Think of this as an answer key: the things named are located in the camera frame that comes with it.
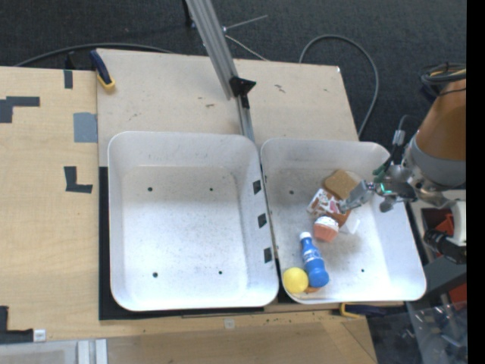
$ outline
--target yellow lemon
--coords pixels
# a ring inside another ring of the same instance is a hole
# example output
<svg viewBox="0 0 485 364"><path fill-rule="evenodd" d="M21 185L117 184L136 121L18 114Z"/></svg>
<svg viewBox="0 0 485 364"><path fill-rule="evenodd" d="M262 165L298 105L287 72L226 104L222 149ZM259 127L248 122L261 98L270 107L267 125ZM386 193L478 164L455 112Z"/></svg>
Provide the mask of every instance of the yellow lemon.
<svg viewBox="0 0 485 364"><path fill-rule="evenodd" d="M289 293L301 293L308 287L308 275L302 268L288 268L283 273L283 286Z"/></svg>

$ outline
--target blue bottle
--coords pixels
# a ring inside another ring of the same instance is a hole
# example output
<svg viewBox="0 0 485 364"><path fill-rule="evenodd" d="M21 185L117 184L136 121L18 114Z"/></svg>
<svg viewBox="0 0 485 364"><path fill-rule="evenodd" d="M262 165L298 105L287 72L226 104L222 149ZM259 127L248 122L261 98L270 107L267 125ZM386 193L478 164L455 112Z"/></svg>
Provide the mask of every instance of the blue bottle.
<svg viewBox="0 0 485 364"><path fill-rule="evenodd" d="M305 264L305 271L308 274L308 280L312 287L323 287L328 283L330 277L325 269L324 259L320 251L311 241L309 232L300 234L300 243L302 245L302 258Z"/></svg>

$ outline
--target wooden table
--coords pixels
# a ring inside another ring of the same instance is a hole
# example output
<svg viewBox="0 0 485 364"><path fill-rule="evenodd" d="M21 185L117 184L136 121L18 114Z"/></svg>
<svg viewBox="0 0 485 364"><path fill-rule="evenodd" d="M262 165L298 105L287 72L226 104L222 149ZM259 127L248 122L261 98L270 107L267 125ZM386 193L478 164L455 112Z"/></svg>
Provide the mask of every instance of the wooden table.
<svg viewBox="0 0 485 364"><path fill-rule="evenodd" d="M48 340L67 340L221 331L228 319L236 328L316 322L324 326L347 362L374 362L365 322L363 328L352 324L350 333L348 320L328 310L335 306L307 308L275 301L255 314L99 321L98 171L105 161L103 147L108 138L129 123L131 130L149 125L161 130L238 133L237 123L232 122L235 109L227 107L208 58L100 52L108 69L128 72L115 74L117 94L104 92L91 71L73 71L69 87L69 72L0 67L0 101L39 98L38 107L14 105L11 122L0 123L0 305L10 307L8 329L45 329ZM159 118L154 125L147 121L153 119L150 112L159 109L145 106L151 111L143 115L138 109L137 113L130 93L145 105L159 104L160 99L153 98L153 87L128 80L133 77L133 71L125 68L130 58L144 60L140 65L144 68L164 65L167 71L156 72L161 77L173 66L182 69L192 85L178 87L165 80L161 85L167 87L156 88L164 94L164 104L171 104L164 111L173 112L172 118ZM242 77L258 82L249 97L258 145L280 136L357 140L337 67L242 60L236 65ZM203 76L196 73L199 69ZM200 81L194 79L194 72ZM119 98L126 101L118 101L121 111L113 112L110 107ZM214 117L218 112L223 122ZM81 113L98 115L99 144L75 141L74 114ZM202 122L190 127L188 114ZM91 193L66 191L67 166L76 167L77 183L92 185Z"/></svg>

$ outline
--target brown sponge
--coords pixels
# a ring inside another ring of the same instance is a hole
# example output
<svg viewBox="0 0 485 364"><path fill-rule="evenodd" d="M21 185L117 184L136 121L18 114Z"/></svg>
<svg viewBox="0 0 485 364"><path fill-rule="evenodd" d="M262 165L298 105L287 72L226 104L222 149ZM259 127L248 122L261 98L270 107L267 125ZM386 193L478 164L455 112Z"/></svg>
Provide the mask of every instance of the brown sponge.
<svg viewBox="0 0 485 364"><path fill-rule="evenodd" d="M358 183L346 171L336 170L332 175L324 179L322 186L337 199L347 199L352 189L357 185Z"/></svg>

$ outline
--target empty white tray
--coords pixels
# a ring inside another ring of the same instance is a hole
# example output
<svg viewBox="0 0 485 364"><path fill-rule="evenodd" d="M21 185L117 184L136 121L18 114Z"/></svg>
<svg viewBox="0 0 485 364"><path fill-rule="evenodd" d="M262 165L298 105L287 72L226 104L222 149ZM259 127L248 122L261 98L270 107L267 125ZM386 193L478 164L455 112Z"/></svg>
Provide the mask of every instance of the empty white tray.
<svg viewBox="0 0 485 364"><path fill-rule="evenodd" d="M278 291L261 167L240 135L108 146L111 292L131 311L264 306Z"/></svg>
<svg viewBox="0 0 485 364"><path fill-rule="evenodd" d="M299 234L312 232L306 207L324 178L337 169L355 180L372 181L372 171L389 153L376 143L331 140L268 140L261 148L268 206L282 273L303 267ZM289 295L300 303L416 300L426 280L402 203L387 213L383 199L351 212L361 220L354 234L339 233L331 243L316 240L330 282L314 293Z"/></svg>

